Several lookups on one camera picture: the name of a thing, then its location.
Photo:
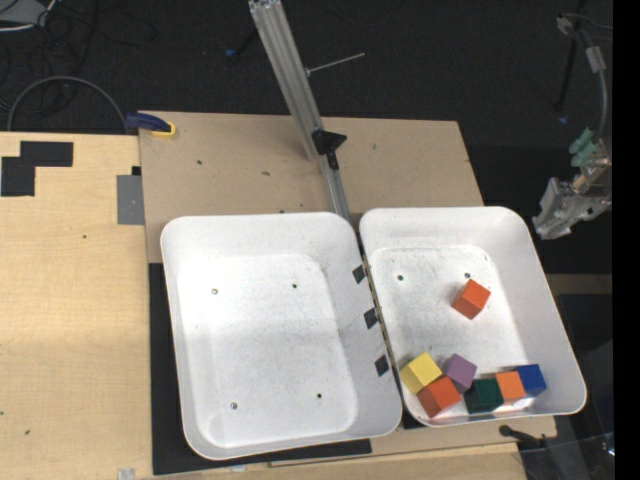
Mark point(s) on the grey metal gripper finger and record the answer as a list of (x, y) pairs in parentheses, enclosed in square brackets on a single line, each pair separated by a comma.
[(554, 213)]

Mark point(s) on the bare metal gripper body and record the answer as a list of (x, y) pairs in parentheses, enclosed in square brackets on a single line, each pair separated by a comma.
[(594, 178)]

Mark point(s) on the white plastic tray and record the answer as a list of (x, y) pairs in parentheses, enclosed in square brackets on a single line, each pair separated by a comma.
[(435, 288), (270, 348)]

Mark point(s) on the blue cube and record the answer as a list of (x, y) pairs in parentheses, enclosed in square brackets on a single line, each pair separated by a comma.
[(532, 379)]

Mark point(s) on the light orange cube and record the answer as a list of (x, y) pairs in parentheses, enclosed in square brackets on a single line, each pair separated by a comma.
[(510, 386)]

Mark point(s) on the purple cube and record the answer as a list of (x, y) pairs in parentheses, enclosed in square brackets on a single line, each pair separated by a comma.
[(461, 370)]

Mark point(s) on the dark green cube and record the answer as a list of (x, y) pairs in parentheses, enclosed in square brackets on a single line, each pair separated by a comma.
[(484, 397)]

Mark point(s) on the yellow cube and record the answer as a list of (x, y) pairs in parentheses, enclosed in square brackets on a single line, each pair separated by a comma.
[(420, 372)]

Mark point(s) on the brown cardboard board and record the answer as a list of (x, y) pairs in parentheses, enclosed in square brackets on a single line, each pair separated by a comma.
[(240, 168)]

